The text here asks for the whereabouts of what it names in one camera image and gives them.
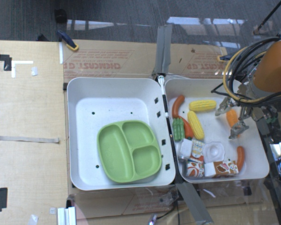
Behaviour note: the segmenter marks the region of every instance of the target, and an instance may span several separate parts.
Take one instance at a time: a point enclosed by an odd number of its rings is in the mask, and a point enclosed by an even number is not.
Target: cardboard sheet
[[[74,40],[79,50],[71,51],[63,42],[64,82],[76,77],[151,77],[156,44],[115,41]],[[169,74],[189,78],[222,78],[227,55],[224,47],[171,44]]]

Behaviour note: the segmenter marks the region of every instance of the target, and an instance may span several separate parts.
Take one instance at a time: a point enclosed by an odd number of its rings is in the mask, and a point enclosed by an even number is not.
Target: white tape
[[[63,47],[62,47],[62,42],[59,43],[59,63],[63,64]]]
[[[40,137],[12,137],[0,136],[1,141],[23,141],[35,143],[59,143],[59,138],[40,138]]]
[[[15,78],[15,65],[16,64],[33,64],[33,61],[11,61],[11,77]]]
[[[31,215],[27,225],[37,225],[38,216]]]
[[[57,225],[65,225],[65,208],[58,208],[57,209]]]
[[[69,208],[65,209],[65,225],[70,225]]]
[[[75,207],[69,207],[69,225],[76,225]]]

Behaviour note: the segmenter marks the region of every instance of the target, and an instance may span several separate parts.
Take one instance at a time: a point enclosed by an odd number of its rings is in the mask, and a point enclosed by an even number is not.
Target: toy sausage
[[[174,101],[173,107],[172,107],[172,117],[178,118],[178,110],[180,105],[184,102],[185,97],[183,95],[180,95],[177,97],[177,99]]]
[[[244,148],[242,146],[237,147],[237,167],[238,171],[242,170],[244,165]]]

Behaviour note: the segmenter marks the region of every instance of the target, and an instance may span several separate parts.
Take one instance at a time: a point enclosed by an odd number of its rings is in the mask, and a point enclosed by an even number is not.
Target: wooden table
[[[7,207],[0,212],[0,225],[25,225],[31,215],[37,225],[55,225],[50,208],[65,207],[68,197],[67,133],[63,66],[59,43],[0,41],[0,53],[17,64],[16,77],[3,70],[0,61],[0,135],[60,139],[59,143],[0,141],[0,188],[8,188]],[[37,67],[38,75],[31,75]],[[215,224],[277,225],[273,202],[263,190],[263,202],[208,207]],[[185,205],[180,206],[180,224],[196,224]],[[144,225],[149,214],[102,217],[81,221],[89,225]],[[158,221],[177,224],[177,212]]]

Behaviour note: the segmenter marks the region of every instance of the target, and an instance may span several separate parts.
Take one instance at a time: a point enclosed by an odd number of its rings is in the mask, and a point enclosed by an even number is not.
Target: white plastic bin
[[[184,103],[179,108],[179,115],[187,119],[189,111],[188,105],[195,100],[212,99],[217,103],[216,109],[219,108],[220,103],[223,101],[224,96],[211,93],[211,90],[222,83],[218,79],[170,79],[165,83],[165,93],[168,100],[169,117],[172,124],[173,119],[171,116],[172,106],[174,101],[179,95],[185,96]],[[234,90],[240,83],[234,82]],[[233,107],[238,114],[240,107]],[[241,172],[232,177],[226,178],[195,178],[185,177],[182,173],[182,163],[179,162],[179,170],[183,178],[191,183],[205,183],[216,181],[228,180],[248,180],[248,179],[261,179],[268,175],[269,164],[262,145],[261,138],[257,129],[257,125],[252,118],[245,119],[246,125],[250,128],[244,131],[239,138],[229,139],[230,126],[226,120],[226,114],[215,116],[215,109],[196,112],[205,133],[204,143],[221,142],[225,148],[224,160],[237,161],[237,146],[241,145],[245,150],[245,161]],[[181,142],[175,143],[177,151],[180,151]]]
[[[163,186],[175,178],[170,134],[160,85],[145,78],[75,78],[67,87],[70,174],[81,190]],[[153,130],[161,155],[161,169],[130,183],[117,183],[104,172],[97,150],[97,133],[105,125],[141,120]]]

